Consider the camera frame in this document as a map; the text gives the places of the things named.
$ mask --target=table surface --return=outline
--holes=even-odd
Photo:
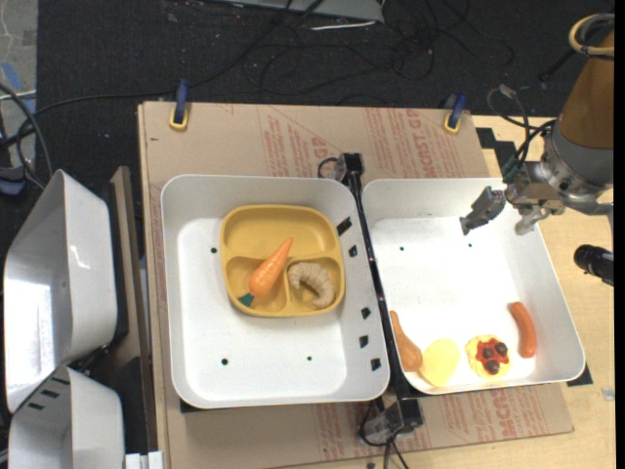
[[[476,127],[491,128],[498,141],[513,141],[518,145],[523,139],[522,128],[500,117],[474,116],[473,119]],[[530,118],[530,123],[539,125],[547,119]],[[533,144],[528,159],[538,159],[541,152],[542,145]],[[485,149],[483,153],[491,175],[500,176],[494,151]],[[142,171],[144,190],[149,186],[147,179],[146,172]],[[605,193],[601,199],[609,200],[613,200],[612,191]],[[561,216],[542,221],[540,229],[593,379],[593,383],[587,385],[561,385],[573,422],[573,432],[405,453],[403,458],[411,469],[481,469],[484,464],[491,469],[616,467],[614,290],[596,277],[584,276],[573,262],[575,249],[583,243],[612,250],[609,224],[606,217],[589,217],[567,210]],[[376,467],[382,466],[382,458],[373,457],[297,467],[362,469],[371,462]],[[400,467],[396,455],[392,457],[391,467]]]

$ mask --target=concrete floor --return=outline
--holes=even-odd
[[[36,89],[36,77],[37,0],[0,0],[0,80],[17,93],[29,93]],[[35,109],[34,97],[24,101],[31,110]],[[12,136],[24,115],[13,101],[3,100],[0,109],[7,135]],[[26,158],[34,159],[33,147],[31,138],[22,143]],[[19,165],[14,151],[11,155],[12,164]]]

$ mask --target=red sauce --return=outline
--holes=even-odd
[[[497,339],[490,339],[488,342],[482,342],[479,341],[478,342],[478,355],[476,356],[476,360],[478,360],[484,367],[484,369],[490,373],[491,375],[496,375],[497,372],[493,373],[491,372],[488,367],[486,366],[487,362],[492,362],[492,361],[496,361],[496,362],[500,362],[500,363],[504,363],[504,364],[508,364],[508,362],[510,361],[508,359],[508,349],[506,348],[506,351],[504,353],[504,355],[502,356],[496,349],[495,346],[497,344],[503,344],[501,341],[498,341]],[[492,351],[492,356],[489,356],[488,358],[484,356],[484,350],[485,349],[490,349]]]

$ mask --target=toy food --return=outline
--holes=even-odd
[[[303,282],[317,294],[317,298],[312,301],[317,309],[327,308],[334,302],[334,286],[330,274],[320,264],[314,262],[300,262],[294,264],[288,271],[289,284],[296,290]]]
[[[495,335],[478,335],[465,346],[471,369],[486,379],[498,378],[510,369],[508,346]]]
[[[532,358],[536,354],[536,329],[534,321],[523,302],[514,302],[510,305],[510,312],[515,317],[521,331],[519,354],[524,358]]]
[[[423,364],[419,372],[433,386],[444,386],[460,362],[460,350],[451,339],[439,339],[423,352]]]
[[[395,311],[389,311],[389,313],[391,315],[391,325],[393,326],[393,332],[395,334],[401,366],[404,371],[417,371],[423,363],[421,350],[403,333],[397,313]]]
[[[269,293],[286,265],[292,244],[293,238],[286,238],[254,271],[248,282],[249,292],[238,299],[241,304],[249,308],[254,297]]]

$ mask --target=yellow clamp pad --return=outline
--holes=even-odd
[[[449,134],[457,134],[458,131],[460,130],[460,119],[458,119],[458,122],[456,123],[455,127],[451,127],[449,126],[449,117],[451,116],[451,113],[448,113],[445,117],[445,122],[442,124],[442,128],[445,129],[445,132],[448,132]]]
[[[187,128],[188,123],[188,109],[185,109],[185,116],[183,116],[183,121],[181,123],[176,123],[174,121],[174,116],[176,114],[176,109],[173,108],[171,114],[169,115],[169,126],[174,130],[183,131]]]

